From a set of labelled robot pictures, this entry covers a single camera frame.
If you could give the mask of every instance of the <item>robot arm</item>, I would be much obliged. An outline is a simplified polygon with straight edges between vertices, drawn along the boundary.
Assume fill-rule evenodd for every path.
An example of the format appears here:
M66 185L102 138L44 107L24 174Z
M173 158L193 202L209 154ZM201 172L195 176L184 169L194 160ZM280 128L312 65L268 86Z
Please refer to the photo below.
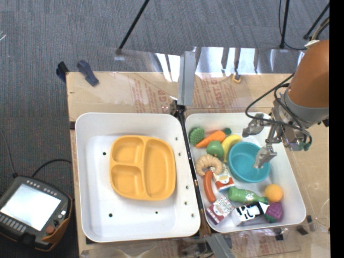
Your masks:
M305 52L291 82L284 84L284 81L271 90L275 91L271 119L264 119L263 114L250 116L249 107L246 109L246 115L253 120L243 129L243 137L258 134L265 126L271 126L266 145L257 153L253 167L260 168L276 156L272 144L281 141L292 150L308 150L312 138L306 129L321 122L328 126L328 73L329 40L317 41ZM287 88L277 97L276 91L281 87Z

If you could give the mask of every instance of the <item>yellow banana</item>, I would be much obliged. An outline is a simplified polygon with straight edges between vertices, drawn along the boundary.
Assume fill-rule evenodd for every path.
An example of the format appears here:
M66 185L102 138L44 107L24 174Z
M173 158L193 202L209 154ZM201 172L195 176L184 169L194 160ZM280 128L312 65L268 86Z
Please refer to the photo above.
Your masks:
M236 135L236 134L231 134L229 136L227 136L222 142L222 148L224 149L224 162L227 162L227 155L228 152L230 151L230 149L232 148L233 145L235 145L236 143L238 143L239 141L241 141L241 136Z

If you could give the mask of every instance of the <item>orange divided plate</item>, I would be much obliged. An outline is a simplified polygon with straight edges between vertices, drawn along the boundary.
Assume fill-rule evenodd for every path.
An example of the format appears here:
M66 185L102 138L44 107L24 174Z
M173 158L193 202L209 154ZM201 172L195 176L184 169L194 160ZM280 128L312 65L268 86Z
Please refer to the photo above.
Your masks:
M163 200L175 189L173 149L165 141L142 135L117 138L111 147L110 182L123 197Z

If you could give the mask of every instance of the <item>hot dog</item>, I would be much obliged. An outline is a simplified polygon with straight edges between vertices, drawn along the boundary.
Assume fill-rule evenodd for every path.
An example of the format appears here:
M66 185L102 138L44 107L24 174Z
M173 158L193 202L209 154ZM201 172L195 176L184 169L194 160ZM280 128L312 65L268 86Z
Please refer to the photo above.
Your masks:
M208 201L211 203L216 201L216 197L215 197L213 190L211 188L212 177L213 177L213 171L211 171L211 170L207 170L204 174L204 177L203 177L204 192L205 192L205 195L206 195Z

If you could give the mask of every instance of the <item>green apple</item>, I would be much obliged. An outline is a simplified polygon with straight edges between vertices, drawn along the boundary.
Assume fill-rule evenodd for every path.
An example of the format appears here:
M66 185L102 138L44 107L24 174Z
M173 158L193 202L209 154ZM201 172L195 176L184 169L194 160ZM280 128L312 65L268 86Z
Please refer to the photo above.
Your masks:
M222 144L219 140L213 140L209 142L207 148L206 148L207 154L213 155L219 159L223 157L225 154L225 151L222 147Z

